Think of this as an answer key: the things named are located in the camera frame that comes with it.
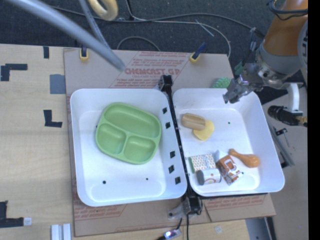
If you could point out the green bumpy toy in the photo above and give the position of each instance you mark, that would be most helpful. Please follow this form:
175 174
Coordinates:
221 82

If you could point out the orange patterned white carton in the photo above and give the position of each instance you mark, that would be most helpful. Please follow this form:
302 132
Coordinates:
202 162

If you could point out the white plastic tray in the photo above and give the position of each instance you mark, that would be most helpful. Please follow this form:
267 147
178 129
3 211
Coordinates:
240 134
120 184

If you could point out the brown cardboard board, red print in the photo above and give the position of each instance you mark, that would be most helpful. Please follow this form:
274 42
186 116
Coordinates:
95 76

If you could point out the yellow round toy slice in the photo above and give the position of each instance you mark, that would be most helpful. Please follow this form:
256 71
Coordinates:
206 133

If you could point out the thin black rod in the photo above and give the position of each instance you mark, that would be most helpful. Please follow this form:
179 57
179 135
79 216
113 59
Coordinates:
178 134

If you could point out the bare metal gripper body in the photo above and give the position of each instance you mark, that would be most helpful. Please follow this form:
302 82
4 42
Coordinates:
251 77

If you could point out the tan toy bread roll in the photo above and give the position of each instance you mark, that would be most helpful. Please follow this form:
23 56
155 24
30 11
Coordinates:
192 121

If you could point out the small white and orange can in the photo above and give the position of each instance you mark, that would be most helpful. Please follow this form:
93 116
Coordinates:
211 176

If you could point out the black cylinder on white bracket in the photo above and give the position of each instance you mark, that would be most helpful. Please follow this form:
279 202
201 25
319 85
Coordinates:
285 114

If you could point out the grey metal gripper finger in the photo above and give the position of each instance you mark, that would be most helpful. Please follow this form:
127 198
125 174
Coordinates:
240 94
229 94

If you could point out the green divided plate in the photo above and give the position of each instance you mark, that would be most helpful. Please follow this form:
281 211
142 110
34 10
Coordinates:
120 134

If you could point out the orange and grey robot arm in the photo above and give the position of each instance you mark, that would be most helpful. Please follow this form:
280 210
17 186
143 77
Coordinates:
283 34

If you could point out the orange and white carton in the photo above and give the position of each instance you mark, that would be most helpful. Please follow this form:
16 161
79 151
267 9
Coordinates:
228 170

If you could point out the orange toy chicken drumstick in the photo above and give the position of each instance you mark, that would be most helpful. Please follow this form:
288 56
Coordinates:
248 159

